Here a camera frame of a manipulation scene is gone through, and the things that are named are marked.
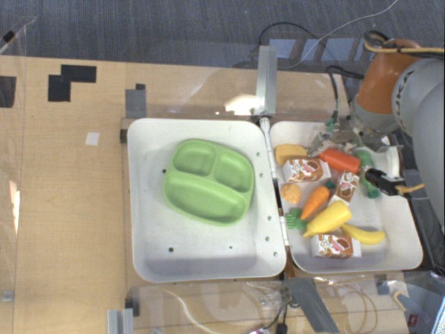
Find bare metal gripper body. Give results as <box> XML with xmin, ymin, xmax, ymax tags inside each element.
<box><xmin>325</xmin><ymin>122</ymin><xmax>370</xmax><ymax>148</ymax></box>

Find brown and white carton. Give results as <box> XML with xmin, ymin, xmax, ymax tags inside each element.
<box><xmin>309</xmin><ymin>233</ymin><xmax>363</xmax><ymax>260</ymax></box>
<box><xmin>281</xmin><ymin>158</ymin><xmax>332</xmax><ymax>184</ymax></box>
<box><xmin>327</xmin><ymin>170</ymin><xmax>361</xmax><ymax>207</ymax></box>

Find orange bread slice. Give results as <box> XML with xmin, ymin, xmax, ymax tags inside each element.
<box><xmin>274</xmin><ymin>143</ymin><xmax>309</xmax><ymax>167</ymax></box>

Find orange biscuit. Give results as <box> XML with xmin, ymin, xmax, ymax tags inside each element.
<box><xmin>280</xmin><ymin>182</ymin><xmax>302</xmax><ymax>205</ymax></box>

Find orange carrot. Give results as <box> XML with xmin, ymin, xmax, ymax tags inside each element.
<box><xmin>299</xmin><ymin>180</ymin><xmax>337</xmax><ymax>221</ymax></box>

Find yellow squeeze bottle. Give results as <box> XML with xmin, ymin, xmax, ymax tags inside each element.
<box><xmin>302</xmin><ymin>200</ymin><xmax>353</xmax><ymax>239</ymax></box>

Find green toy leaves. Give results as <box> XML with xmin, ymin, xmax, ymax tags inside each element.
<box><xmin>285</xmin><ymin>207</ymin><xmax>309</xmax><ymax>232</ymax></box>

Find white plastic tray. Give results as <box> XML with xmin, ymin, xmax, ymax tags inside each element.
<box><xmin>127</xmin><ymin>118</ymin><xmax>288</xmax><ymax>285</ymax></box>
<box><xmin>269</xmin><ymin>120</ymin><xmax>425</xmax><ymax>276</ymax></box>

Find yellow banana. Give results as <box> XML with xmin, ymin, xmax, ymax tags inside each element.
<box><xmin>340</xmin><ymin>223</ymin><xmax>387</xmax><ymax>246</ymax></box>

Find green divided plate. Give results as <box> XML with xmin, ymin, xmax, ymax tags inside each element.
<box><xmin>161</xmin><ymin>138</ymin><xmax>256</xmax><ymax>228</ymax></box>

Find black cylinder on white bracket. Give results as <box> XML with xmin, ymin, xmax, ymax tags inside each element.
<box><xmin>364</xmin><ymin>145</ymin><xmax>406</xmax><ymax>197</ymax></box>

